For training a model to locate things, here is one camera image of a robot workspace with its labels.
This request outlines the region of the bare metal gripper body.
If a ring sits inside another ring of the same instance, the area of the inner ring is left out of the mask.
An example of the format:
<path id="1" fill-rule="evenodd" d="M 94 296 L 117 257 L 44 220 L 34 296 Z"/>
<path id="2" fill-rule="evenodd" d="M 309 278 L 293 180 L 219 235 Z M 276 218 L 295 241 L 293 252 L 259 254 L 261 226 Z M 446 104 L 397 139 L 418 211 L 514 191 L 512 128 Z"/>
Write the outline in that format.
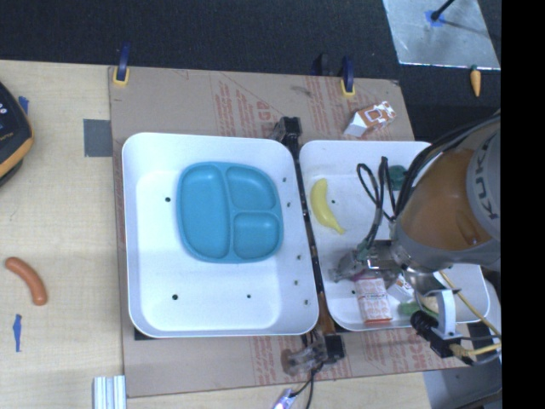
<path id="1" fill-rule="evenodd" d="M 380 276 L 389 288 L 402 276 L 416 292 L 435 290 L 434 271 L 422 264 L 422 259 L 410 254 L 398 240 L 363 240 L 357 246 L 357 261 L 365 273 Z"/>

